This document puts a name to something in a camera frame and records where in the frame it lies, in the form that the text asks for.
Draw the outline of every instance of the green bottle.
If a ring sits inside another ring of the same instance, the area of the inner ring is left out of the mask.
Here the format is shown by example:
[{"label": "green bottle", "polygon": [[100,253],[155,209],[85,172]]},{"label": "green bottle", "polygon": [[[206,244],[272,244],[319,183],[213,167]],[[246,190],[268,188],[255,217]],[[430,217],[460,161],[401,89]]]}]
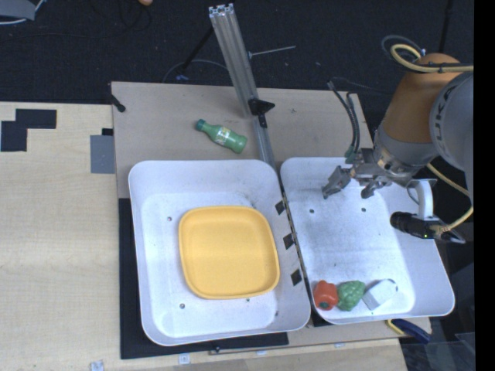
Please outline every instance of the green bottle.
[{"label": "green bottle", "polygon": [[210,139],[218,145],[230,148],[238,154],[244,150],[246,142],[248,141],[248,138],[242,134],[237,134],[222,125],[210,125],[206,123],[205,120],[198,120],[196,129],[206,133]]}]

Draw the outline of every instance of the black clamp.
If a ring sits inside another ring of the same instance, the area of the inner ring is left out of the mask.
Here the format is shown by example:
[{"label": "black clamp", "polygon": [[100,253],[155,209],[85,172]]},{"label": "black clamp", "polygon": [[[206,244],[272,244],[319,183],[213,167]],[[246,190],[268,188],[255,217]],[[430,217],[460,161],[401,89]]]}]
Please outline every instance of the black clamp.
[{"label": "black clamp", "polygon": [[274,103],[265,102],[264,100],[259,100],[256,98],[252,98],[247,101],[249,104],[249,109],[251,110],[251,114],[257,115],[258,120],[260,121],[260,126],[263,128],[267,128],[265,113],[270,111],[273,107],[275,107]]}]

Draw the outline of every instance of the wooden table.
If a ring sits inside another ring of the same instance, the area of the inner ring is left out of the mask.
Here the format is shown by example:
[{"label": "wooden table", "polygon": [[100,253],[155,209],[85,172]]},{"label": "wooden table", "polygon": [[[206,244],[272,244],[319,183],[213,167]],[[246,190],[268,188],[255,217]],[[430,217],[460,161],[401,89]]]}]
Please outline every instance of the wooden table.
[{"label": "wooden table", "polygon": [[[120,358],[118,198],[127,192],[126,169],[141,158],[232,158],[232,151],[181,124],[229,121],[249,135],[251,119],[235,110],[231,87],[113,83],[112,91],[126,112],[109,105],[0,103],[0,121],[14,121],[16,109],[57,114],[55,129],[28,130],[27,151],[0,152],[0,369],[151,371],[179,365],[179,355]],[[346,151],[350,123],[330,92],[258,92],[277,106],[267,118],[278,163]],[[362,145],[369,146],[358,100],[356,105]],[[91,173],[90,137],[102,128],[114,128],[116,174]],[[240,158],[257,158],[253,142]],[[430,329],[428,318],[415,323]],[[190,353],[190,365],[181,369],[407,370],[398,336],[384,322],[308,325],[288,338],[288,346],[261,351]]]}]

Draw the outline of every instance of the yellow plate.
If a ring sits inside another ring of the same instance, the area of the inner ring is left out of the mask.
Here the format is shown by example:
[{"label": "yellow plate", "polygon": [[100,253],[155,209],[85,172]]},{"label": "yellow plate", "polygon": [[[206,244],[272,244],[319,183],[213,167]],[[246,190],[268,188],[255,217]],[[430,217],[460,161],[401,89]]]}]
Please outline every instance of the yellow plate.
[{"label": "yellow plate", "polygon": [[179,251],[186,282],[202,298],[264,294],[280,278],[270,224],[251,207],[191,209],[179,223]]}]

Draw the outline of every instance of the tomato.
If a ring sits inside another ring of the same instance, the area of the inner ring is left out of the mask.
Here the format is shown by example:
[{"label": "tomato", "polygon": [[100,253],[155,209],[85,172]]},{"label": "tomato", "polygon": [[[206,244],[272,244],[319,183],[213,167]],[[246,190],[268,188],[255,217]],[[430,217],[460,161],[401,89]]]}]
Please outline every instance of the tomato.
[{"label": "tomato", "polygon": [[312,296],[316,307],[323,311],[329,311],[339,303],[336,285],[327,281],[319,281],[312,291]]}]

